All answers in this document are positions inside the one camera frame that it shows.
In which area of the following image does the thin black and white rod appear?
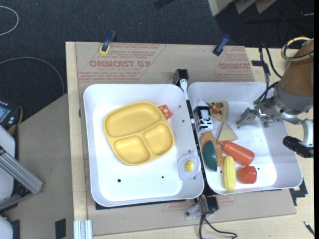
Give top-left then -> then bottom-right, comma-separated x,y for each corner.
179,79 -> 208,197

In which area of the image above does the orange bottle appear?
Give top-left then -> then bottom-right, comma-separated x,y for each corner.
218,140 -> 256,166

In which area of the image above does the red tomato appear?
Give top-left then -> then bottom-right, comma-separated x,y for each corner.
238,165 -> 258,185

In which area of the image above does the brown cardboard board red print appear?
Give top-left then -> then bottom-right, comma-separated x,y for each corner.
74,42 -> 298,237

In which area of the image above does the white fried egg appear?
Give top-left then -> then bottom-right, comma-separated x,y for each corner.
177,151 -> 200,181

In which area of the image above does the yellow divided plate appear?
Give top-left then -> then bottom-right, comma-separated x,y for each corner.
103,101 -> 175,167

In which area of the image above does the black block with thin wires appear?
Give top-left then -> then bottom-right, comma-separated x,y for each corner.
171,68 -> 189,85
185,195 -> 220,221

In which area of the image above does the red packet with yellow stars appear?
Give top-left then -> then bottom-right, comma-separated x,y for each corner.
158,104 -> 173,120

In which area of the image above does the black cylinder on white bracket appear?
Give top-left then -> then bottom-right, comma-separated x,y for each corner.
282,119 -> 315,159

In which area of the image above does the orange waffle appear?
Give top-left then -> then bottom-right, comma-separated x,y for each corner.
199,130 -> 224,168

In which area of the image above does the yellow corn cob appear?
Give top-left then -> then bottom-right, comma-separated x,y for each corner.
222,155 -> 237,192

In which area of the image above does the black pen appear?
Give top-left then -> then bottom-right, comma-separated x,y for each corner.
303,221 -> 315,236

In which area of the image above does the white plastic tray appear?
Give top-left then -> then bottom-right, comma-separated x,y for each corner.
83,83 -> 205,207
186,81 -> 304,195

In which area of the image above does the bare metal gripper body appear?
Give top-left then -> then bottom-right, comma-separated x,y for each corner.
257,98 -> 303,124

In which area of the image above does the pale yellow cheese wedge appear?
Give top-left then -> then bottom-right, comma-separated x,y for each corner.
216,122 -> 238,142

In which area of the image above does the black and white milk carton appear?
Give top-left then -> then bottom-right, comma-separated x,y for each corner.
192,98 -> 214,131

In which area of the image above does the pizza slice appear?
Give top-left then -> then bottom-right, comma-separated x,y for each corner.
206,101 -> 229,123

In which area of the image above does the dark green bowl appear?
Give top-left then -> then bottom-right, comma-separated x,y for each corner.
202,139 -> 218,172

